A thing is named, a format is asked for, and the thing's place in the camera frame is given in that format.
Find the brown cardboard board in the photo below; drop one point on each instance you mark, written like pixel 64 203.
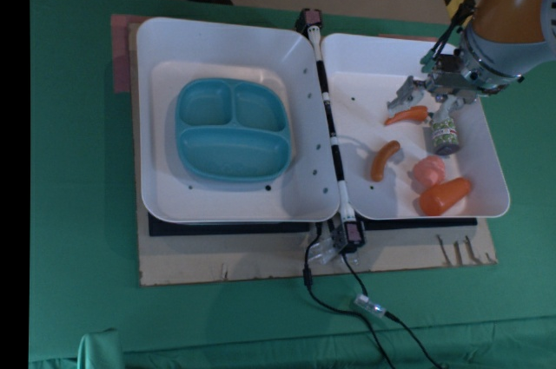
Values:
pixel 260 254

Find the black and white thin rod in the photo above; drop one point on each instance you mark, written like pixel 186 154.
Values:
pixel 331 128

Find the green and white printed can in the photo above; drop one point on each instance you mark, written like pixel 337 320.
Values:
pixel 445 137

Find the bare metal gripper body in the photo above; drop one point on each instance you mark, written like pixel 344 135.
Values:
pixel 452 76

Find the large orange carrot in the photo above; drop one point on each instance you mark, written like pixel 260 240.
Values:
pixel 445 195

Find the pink lumpy toy food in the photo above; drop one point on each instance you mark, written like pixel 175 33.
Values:
pixel 429 171

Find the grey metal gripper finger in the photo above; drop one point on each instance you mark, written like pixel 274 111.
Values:
pixel 445 111
pixel 406 94

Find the small orange carrot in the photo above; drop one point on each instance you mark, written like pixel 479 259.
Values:
pixel 408 114

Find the orange sausage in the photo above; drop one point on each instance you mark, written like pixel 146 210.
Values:
pixel 383 161

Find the white plastic tray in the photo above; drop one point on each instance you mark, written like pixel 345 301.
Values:
pixel 373 124
pixel 243 202

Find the blue divided plate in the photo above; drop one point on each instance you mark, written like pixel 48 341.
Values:
pixel 232 150

